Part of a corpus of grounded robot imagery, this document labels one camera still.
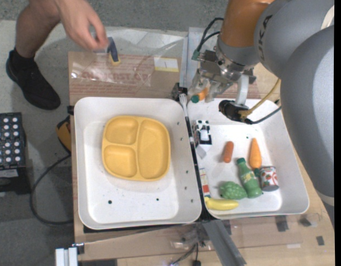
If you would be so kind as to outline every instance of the toy can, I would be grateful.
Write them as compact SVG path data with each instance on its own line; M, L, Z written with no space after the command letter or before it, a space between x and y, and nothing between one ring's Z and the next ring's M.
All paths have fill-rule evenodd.
M261 189L263 191L275 191L279 188L275 166L260 168Z

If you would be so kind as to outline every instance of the yellow divided plate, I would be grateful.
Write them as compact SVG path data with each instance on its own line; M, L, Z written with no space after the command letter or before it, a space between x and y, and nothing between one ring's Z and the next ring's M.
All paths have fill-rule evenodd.
M140 116L117 116L104 128L102 159L112 175L128 180L162 178L171 162L171 141L159 121Z

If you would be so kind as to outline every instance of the wire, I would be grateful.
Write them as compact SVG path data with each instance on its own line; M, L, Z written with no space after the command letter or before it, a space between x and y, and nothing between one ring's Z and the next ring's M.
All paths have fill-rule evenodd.
M199 243L197 243L197 255L195 256L195 261L198 260L198 254L199 254Z
M194 250L197 247L197 245L198 245L197 243L194 244L190 248L190 250L188 252L186 252L186 254L183 254L182 256L180 256L176 261L173 261L169 266L176 266L176 265L178 265L178 262L184 260L185 258L187 258L189 255L191 255L194 252Z
M220 33L220 32L218 31L218 32L214 32L214 33L212 33L212 34L209 34L209 35L204 39L203 44L204 44L205 42L207 42L209 38L212 38L214 35L217 35L217 34L219 34L219 33Z
M67 220L67 221L62 221L62 222L57 222L57 221L49 221L47 219L44 219L43 217L41 217L40 215L38 215L38 212L35 210L34 204L33 204L33 195L34 195L34 191L37 188L39 182L44 178L45 175L48 174L49 171L51 171L55 166L57 166L59 163L63 162L64 160L66 160L67 158L69 158L71 155L67 155L64 156L63 158L59 159L56 163L54 163L53 165L51 165L50 167L48 167L40 176L39 178L35 181L33 187L32 187L32 191L30 193L30 197L29 197L29 205L30 205L30 209L33 212L33 215L41 222L45 223L45 224L53 224L56 226L62 225L62 224L71 224L73 223L73 219Z
M219 18L219 17L217 17L217 18L214 18L209 24L208 24L208 26L205 28L205 30L204 30L204 33L203 33L203 36L202 36L202 38L201 38L201 41L200 41L200 44L198 45L198 47L197 47L197 50L198 51L200 51L200 49L201 49L201 46L204 44L204 42L205 42L205 36L206 36L206 34L208 33L208 30L213 26L213 24L216 22L216 21L223 21L224 19L223 18Z
M264 103L264 101L266 101L269 96L274 92L274 90L279 87L281 84L281 79L277 78L275 85L272 87L272 89L270 90L270 92L264 97L262 98L260 101L258 101L258 103L256 103L251 109L248 110L239 110L238 113L241 115L241 117L243 119L247 118L248 115L250 115L255 109L257 109L262 103Z
M263 117L262 119L256 120L256 121L252 121L250 119L245 119L244 122L247 124L258 124L266 119L268 119L269 117L271 117L272 115L274 115L275 113L277 113L278 111L281 110L281 106L279 108L277 108L276 110L274 110L273 112L269 113L267 116Z
M200 50L202 49L202 46L204 45L204 43L211 37L213 37L214 35L217 35L219 34L220 32L215 32L215 33L212 33L212 34L209 34L208 36L206 36L206 34L208 33L208 30L213 26L213 24L216 22L216 21L223 21L224 19L223 18L214 18L209 24L208 26L205 28L204 30L204 33L203 33L203 36L201 37L201 40L200 40L200 43L199 45L197 46L197 48L194 50L193 52L193 56L192 56L192 60L197 60L198 59L198 56L200 55Z

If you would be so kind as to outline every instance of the leg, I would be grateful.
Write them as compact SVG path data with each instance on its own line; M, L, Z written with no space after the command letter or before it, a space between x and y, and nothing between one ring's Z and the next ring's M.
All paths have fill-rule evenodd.
M59 21L52 0L29 0L18 17L15 49L9 52L6 63L7 75L19 85L25 99L45 110L58 108L61 101L41 74L34 57Z
M19 55L34 57L59 22L59 12L52 0L29 0L16 25L15 48Z

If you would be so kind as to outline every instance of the yellow cable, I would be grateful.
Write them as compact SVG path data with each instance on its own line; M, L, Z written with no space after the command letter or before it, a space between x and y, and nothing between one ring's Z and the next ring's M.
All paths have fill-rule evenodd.
M264 101L266 101L269 96L274 92L274 90L280 86L281 80L279 78L277 78L277 81L274 85L274 87L271 89L271 91L260 101L258 101L258 103L256 105L254 105L252 108L248 109L248 110L239 110L238 113L241 115L242 119L247 118L248 115L250 115L258 106L260 106Z

